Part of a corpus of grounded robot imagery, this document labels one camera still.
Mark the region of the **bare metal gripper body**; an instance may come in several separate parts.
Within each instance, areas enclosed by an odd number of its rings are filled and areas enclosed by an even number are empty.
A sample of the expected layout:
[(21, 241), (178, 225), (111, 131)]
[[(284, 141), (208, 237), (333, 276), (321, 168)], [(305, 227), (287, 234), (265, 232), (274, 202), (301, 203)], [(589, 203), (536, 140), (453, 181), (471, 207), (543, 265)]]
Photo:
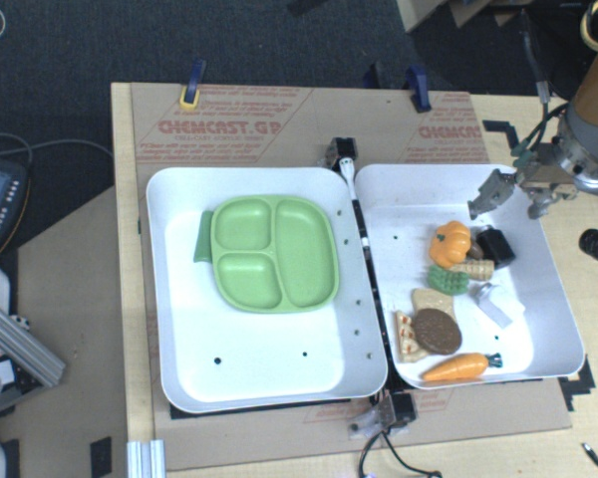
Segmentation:
[(598, 196), (598, 140), (556, 135), (514, 161), (516, 180), (523, 188), (574, 190)]

